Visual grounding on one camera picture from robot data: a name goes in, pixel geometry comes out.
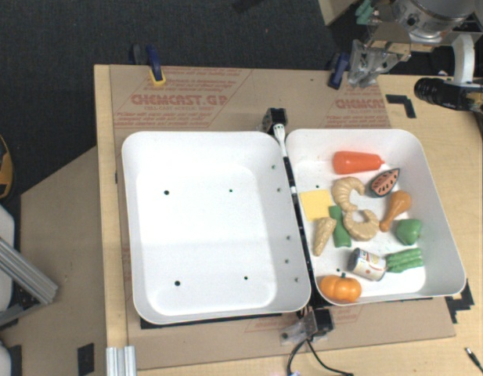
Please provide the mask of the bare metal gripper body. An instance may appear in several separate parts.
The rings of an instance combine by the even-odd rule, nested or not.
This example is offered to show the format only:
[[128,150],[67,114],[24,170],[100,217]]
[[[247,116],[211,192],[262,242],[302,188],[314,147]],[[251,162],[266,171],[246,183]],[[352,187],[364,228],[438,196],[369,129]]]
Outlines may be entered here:
[[366,66],[393,67],[413,52],[430,52],[462,22],[451,2],[430,9],[416,0],[380,0],[369,20]]

